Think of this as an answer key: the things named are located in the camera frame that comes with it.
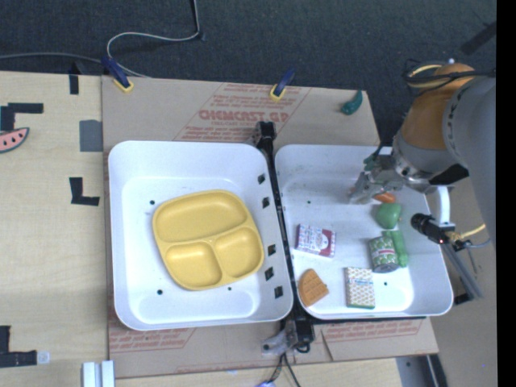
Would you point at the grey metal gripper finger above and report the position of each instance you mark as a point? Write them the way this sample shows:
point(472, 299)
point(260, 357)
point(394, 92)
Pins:
point(358, 190)
point(371, 194)

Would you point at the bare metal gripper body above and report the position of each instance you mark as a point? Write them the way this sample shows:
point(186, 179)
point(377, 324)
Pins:
point(387, 173)

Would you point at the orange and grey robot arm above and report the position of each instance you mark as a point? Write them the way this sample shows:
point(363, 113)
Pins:
point(463, 111)

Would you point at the orange carrot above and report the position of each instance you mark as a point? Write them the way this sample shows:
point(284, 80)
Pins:
point(386, 197)

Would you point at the green bell pepper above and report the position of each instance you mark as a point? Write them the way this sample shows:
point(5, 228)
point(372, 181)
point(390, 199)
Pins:
point(388, 216)

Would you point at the white plastic tray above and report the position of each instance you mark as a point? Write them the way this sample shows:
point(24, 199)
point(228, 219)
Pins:
point(137, 163)
point(322, 176)

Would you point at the green and white can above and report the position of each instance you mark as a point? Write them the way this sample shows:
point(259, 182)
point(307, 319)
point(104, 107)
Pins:
point(381, 254)

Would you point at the green cucumber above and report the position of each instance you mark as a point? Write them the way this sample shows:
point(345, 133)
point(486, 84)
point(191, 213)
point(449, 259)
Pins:
point(401, 250)

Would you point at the red and white carton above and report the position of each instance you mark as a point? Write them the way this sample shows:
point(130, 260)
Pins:
point(315, 241)

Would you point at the dark green toy vegetable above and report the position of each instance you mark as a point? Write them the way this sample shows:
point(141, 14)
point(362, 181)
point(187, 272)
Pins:
point(350, 105)

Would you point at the thin black rod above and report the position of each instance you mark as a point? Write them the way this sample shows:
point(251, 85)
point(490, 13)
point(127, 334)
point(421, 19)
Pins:
point(279, 200)

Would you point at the white carton with dotted pattern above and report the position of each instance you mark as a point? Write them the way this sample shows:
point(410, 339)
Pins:
point(359, 288)

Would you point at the orange biscuit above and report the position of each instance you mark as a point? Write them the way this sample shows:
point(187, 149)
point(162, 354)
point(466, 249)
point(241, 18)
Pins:
point(311, 288)

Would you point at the yellow divided plate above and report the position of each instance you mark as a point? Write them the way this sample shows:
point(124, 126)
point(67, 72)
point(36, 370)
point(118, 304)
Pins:
point(201, 236)

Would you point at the brown cardboard board red print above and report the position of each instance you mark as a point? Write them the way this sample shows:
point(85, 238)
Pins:
point(161, 107)

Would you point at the pink watermelon slice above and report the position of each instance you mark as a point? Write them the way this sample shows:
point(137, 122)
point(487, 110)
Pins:
point(12, 139)

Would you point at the black cylinder on white bracket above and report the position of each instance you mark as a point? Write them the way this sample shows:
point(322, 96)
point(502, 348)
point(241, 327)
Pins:
point(427, 224)

